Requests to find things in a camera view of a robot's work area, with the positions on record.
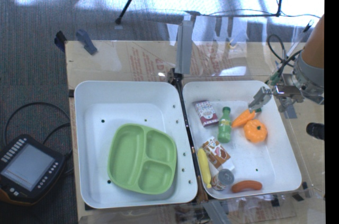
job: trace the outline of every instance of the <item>metal bracket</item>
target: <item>metal bracket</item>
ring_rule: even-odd
[[[85,43],[84,48],[91,55],[94,54],[95,52],[97,52],[96,47],[93,45],[93,42],[92,42],[90,36],[88,35],[88,33],[85,30],[79,29],[78,31],[76,31],[76,37],[79,41]]]
[[[181,74],[190,74],[192,56],[193,22],[183,21],[179,25],[177,36],[175,71]]]
[[[274,87],[273,95],[277,98],[291,98],[291,100],[295,100],[298,103],[304,101],[303,95],[295,86],[276,85]]]
[[[220,201],[211,200],[203,203],[203,207],[214,224],[231,224],[231,221],[222,208]]]
[[[264,86],[254,95],[254,100],[248,105],[248,109],[252,112],[262,108],[272,97],[272,91]]]

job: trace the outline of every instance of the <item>divided plate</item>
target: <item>divided plate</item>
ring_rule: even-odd
[[[108,160],[108,174],[116,185],[161,194],[171,186],[175,166],[176,145],[166,133],[133,123],[116,131]]]

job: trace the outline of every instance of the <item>green bottle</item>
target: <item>green bottle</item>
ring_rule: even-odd
[[[219,133],[218,133],[218,141],[220,143],[227,143],[231,139],[231,120],[229,118],[229,114],[231,112],[231,108],[228,106],[222,109],[223,115],[219,119]]]

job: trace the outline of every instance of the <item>black cable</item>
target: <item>black cable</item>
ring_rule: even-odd
[[[72,174],[72,173],[73,173],[73,170],[74,170],[74,168],[71,167],[69,170],[67,170],[67,171],[65,171],[65,172],[63,173],[63,176],[67,176],[67,175],[69,175],[69,174]]]
[[[54,129],[53,129],[53,130],[45,137],[45,139],[43,140],[42,144],[45,144],[46,141],[47,141],[47,139],[48,139],[54,132],[56,132],[57,130],[59,130],[60,128],[65,127],[65,126],[70,126],[70,122],[66,122],[66,123],[64,123],[64,124],[61,124],[61,125],[55,127],[55,128],[54,128]]]
[[[270,13],[270,12],[263,11],[263,10],[253,10],[253,9],[250,9],[250,8],[237,8],[235,10],[217,11],[217,12],[213,12],[213,13],[210,13],[210,14],[207,14],[207,15],[202,15],[202,16],[212,16],[212,15],[217,14],[217,13],[227,13],[227,12],[232,12],[232,11],[245,11],[245,10],[262,12],[262,13],[266,13],[266,14],[271,14],[272,16],[274,15],[274,13]]]
[[[300,14],[300,15],[286,15],[286,14],[284,14],[283,15],[283,17],[301,17],[301,16],[312,16],[312,17],[315,17],[315,18],[318,18],[318,19],[321,18],[321,17],[314,15],[314,14]]]
[[[5,128],[4,128],[4,131],[3,131],[3,135],[2,135],[2,141],[3,141],[3,145],[6,146],[7,145],[7,136],[6,136],[6,133],[7,133],[7,128],[8,128],[8,125],[12,119],[12,117],[14,117],[15,114],[18,113],[19,110],[27,107],[27,106],[30,106],[30,105],[35,105],[35,104],[44,104],[44,105],[48,105],[48,106],[52,106],[52,107],[55,107],[57,108],[58,110],[60,110],[69,120],[70,120],[70,116],[67,114],[67,112],[65,110],[63,110],[62,108],[52,104],[52,103],[48,103],[48,102],[31,102],[31,103],[27,103],[27,104],[24,104],[23,106],[19,107],[18,109],[16,109],[9,117],[9,119],[7,120],[6,122],[6,125],[5,125]]]
[[[294,60],[295,57],[301,53],[302,50],[299,50],[297,52],[295,52],[294,54],[292,54],[292,56],[290,56],[286,61],[284,61],[282,63],[282,65],[280,66],[280,68],[278,69],[278,77],[280,77],[282,75],[282,72],[284,70],[284,67],[288,64],[288,62],[290,62],[291,60]]]
[[[280,46],[281,46],[281,49],[282,49],[283,56],[284,56],[284,54],[285,54],[285,46],[284,46],[282,40],[281,40],[281,39],[279,38],[279,36],[277,36],[276,34],[271,34],[271,35],[269,35],[269,36],[267,37],[267,40],[266,40],[267,45],[269,46],[271,52],[272,52],[272,53],[273,53],[280,61],[286,60],[286,57],[281,58],[281,57],[278,56],[278,54],[273,50],[273,48],[272,48],[272,46],[271,46],[271,42],[270,42],[271,37],[276,37],[276,38],[278,39],[278,41],[279,41],[279,43],[280,43]]]

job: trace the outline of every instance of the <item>toy food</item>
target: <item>toy food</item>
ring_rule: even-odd
[[[231,158],[224,147],[214,137],[210,137],[202,144],[207,158],[211,161],[213,166],[218,169],[223,163]]]
[[[253,142],[264,141],[267,136],[267,128],[260,120],[249,120],[244,125],[245,137]]]
[[[244,125],[247,121],[254,119],[255,113],[261,112],[261,109],[253,110],[252,112],[249,109],[246,109],[243,113],[241,113],[233,122],[232,128],[239,127]]]
[[[205,151],[202,148],[198,150],[198,162],[201,169],[201,176],[204,183],[206,183],[207,188],[211,188],[211,172],[208,165],[208,159]]]
[[[198,113],[202,126],[210,126],[214,124],[218,124],[219,119],[217,114],[211,105],[211,103],[207,100],[194,102],[195,110]]]
[[[262,183],[258,181],[245,180],[232,185],[231,189],[233,193],[238,193],[247,189],[260,190],[262,187]]]

